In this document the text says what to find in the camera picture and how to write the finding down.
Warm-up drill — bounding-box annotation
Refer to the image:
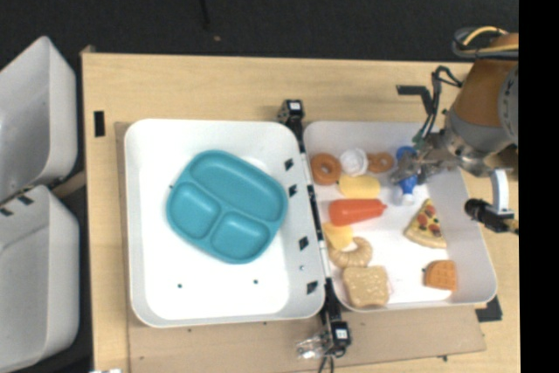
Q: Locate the orange toy waffle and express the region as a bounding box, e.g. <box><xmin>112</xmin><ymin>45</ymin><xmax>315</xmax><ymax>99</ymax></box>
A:
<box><xmin>422</xmin><ymin>259</ymin><xmax>459</xmax><ymax>292</ymax></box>

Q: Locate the blue and white bottle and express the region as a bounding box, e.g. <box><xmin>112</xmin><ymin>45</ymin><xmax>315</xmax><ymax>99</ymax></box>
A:
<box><xmin>391</xmin><ymin>145</ymin><xmax>428</xmax><ymax>207</ymax></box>

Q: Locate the white plastic tray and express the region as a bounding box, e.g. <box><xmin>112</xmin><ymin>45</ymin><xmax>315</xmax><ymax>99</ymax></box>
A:
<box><xmin>302</xmin><ymin>120</ymin><xmax>500</xmax><ymax>314</ymax></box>
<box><xmin>123</xmin><ymin>118</ymin><xmax>328</xmax><ymax>329</ymax></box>

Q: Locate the orange toy sausage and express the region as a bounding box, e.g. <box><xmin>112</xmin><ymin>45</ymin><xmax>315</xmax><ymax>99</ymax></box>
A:
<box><xmin>328</xmin><ymin>197</ymin><xmax>389</xmax><ymax>228</ymax></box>

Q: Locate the tan toy bread slice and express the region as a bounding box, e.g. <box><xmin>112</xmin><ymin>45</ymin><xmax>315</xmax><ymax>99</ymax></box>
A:
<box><xmin>341</xmin><ymin>265</ymin><xmax>390</xmax><ymax>309</ymax></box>

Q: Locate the blue divided plate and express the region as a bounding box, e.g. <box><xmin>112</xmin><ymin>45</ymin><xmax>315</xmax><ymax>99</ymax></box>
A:
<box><xmin>164</xmin><ymin>149</ymin><xmax>290</xmax><ymax>266</ymax></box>

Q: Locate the tan toy croissant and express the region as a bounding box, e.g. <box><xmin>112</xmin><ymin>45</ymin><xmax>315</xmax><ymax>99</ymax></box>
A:
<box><xmin>327</xmin><ymin>236</ymin><xmax>374</xmax><ymax>269</ymax></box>

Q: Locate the black cylinder on white bracket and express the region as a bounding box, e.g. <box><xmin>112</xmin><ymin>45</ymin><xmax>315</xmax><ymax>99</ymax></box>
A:
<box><xmin>464</xmin><ymin>168</ymin><xmax>517</xmax><ymax>233</ymax></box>

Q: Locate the small orange doughnut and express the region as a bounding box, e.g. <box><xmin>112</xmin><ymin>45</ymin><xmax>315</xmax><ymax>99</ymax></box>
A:
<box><xmin>366</xmin><ymin>151</ymin><xmax>396</xmax><ymax>175</ymax></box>

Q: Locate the toy pizza slice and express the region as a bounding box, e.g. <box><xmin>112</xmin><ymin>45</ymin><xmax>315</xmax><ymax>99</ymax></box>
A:
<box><xmin>403</xmin><ymin>197</ymin><xmax>448</xmax><ymax>250</ymax></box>

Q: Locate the yellow toy cheese piece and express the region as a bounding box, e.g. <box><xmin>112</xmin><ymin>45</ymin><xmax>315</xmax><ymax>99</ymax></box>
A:
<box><xmin>321</xmin><ymin>222</ymin><xmax>355</xmax><ymax>251</ymax></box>

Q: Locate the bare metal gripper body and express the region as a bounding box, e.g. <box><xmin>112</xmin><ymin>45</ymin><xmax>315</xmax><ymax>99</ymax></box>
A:
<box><xmin>416</xmin><ymin>130</ymin><xmax>488</xmax><ymax>179</ymax></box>

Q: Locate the thin black and white rod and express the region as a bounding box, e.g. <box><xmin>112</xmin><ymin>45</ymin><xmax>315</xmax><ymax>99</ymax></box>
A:
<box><xmin>291</xmin><ymin>117</ymin><xmax>338</xmax><ymax>325</ymax></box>

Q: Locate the black block with thin wires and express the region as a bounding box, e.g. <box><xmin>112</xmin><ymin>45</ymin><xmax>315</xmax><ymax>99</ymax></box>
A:
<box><xmin>276</xmin><ymin>98</ymin><xmax>306</xmax><ymax>124</ymax></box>
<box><xmin>324</xmin><ymin>320</ymin><xmax>353</xmax><ymax>349</ymax></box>

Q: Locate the white round ribbed cup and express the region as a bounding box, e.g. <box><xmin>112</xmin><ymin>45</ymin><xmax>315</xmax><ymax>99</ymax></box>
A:
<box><xmin>339</xmin><ymin>147</ymin><xmax>369</xmax><ymax>177</ymax></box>

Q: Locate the large orange doughnut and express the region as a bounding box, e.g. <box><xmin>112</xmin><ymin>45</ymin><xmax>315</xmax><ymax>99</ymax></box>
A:
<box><xmin>310</xmin><ymin>152</ymin><xmax>343</xmax><ymax>186</ymax></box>

